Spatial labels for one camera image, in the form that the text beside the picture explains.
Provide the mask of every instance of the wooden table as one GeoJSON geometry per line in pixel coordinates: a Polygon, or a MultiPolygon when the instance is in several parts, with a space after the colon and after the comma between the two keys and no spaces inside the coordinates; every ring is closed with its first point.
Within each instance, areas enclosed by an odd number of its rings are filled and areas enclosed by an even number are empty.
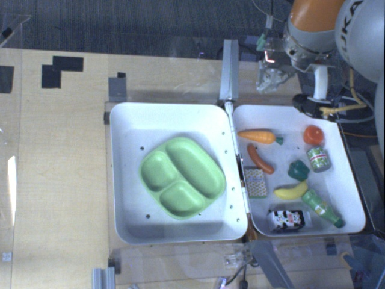
{"type": "MultiPolygon", "coordinates": [[[[8,49],[9,55],[20,55],[8,49]]],[[[290,80],[273,95],[257,96],[257,64],[241,63],[241,97],[259,104],[289,105],[299,91],[290,80]]],[[[109,257],[106,139],[103,114],[108,78],[127,76],[128,99],[143,101],[219,91],[221,61],[74,52],[22,51],[17,211],[12,262],[0,265],[0,287],[90,288],[92,269],[109,257]],[[42,88],[42,65],[52,57],[83,57],[82,72],[62,72],[60,89],[42,88]]],[[[3,112],[10,114],[5,102],[3,112]]],[[[249,288],[270,288],[261,271],[249,288]]],[[[290,272],[302,288],[352,288],[340,269],[290,272]]],[[[212,288],[214,279],[139,284],[144,288],[212,288]]],[[[117,288],[128,288],[120,285],[117,288]]]]}

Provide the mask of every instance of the carrot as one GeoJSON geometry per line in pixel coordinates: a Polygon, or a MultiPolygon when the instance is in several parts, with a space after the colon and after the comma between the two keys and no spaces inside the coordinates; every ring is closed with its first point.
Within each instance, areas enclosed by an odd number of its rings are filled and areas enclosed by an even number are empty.
{"type": "Polygon", "coordinates": [[[265,143],[270,145],[275,142],[276,136],[269,131],[241,131],[238,132],[238,136],[250,139],[259,143],[265,143]]]}
{"type": "Polygon", "coordinates": [[[274,173],[274,168],[267,164],[263,159],[261,159],[252,143],[247,145],[247,152],[253,163],[255,163],[258,168],[261,168],[268,175],[272,175],[274,173]]]}

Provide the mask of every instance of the gray carpet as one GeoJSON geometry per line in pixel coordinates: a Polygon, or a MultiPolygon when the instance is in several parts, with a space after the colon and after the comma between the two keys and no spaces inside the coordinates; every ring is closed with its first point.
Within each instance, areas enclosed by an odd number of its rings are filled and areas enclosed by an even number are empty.
{"type": "MultiPolygon", "coordinates": [[[[275,6],[285,19],[290,5],[275,6]]],[[[195,57],[206,47],[209,58],[223,38],[258,36],[266,22],[251,0],[1,0],[0,13],[31,15],[25,48],[195,57]]]]}

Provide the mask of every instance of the tomato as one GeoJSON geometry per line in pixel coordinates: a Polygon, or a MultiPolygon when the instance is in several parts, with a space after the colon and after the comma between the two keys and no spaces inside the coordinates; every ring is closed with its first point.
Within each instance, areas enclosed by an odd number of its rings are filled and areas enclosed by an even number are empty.
{"type": "Polygon", "coordinates": [[[321,128],[315,125],[310,125],[305,129],[303,141],[310,145],[320,145],[324,141],[324,132],[321,128]]]}

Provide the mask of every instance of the green bottle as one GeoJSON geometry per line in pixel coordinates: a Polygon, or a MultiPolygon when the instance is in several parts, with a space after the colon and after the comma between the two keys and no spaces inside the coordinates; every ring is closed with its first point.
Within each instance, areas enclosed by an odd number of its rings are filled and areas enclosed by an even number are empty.
{"type": "Polygon", "coordinates": [[[335,227],[341,228],[345,222],[334,214],[331,206],[327,204],[321,197],[319,197],[314,190],[308,190],[302,196],[302,201],[313,209],[315,213],[323,219],[331,221],[335,227]]]}

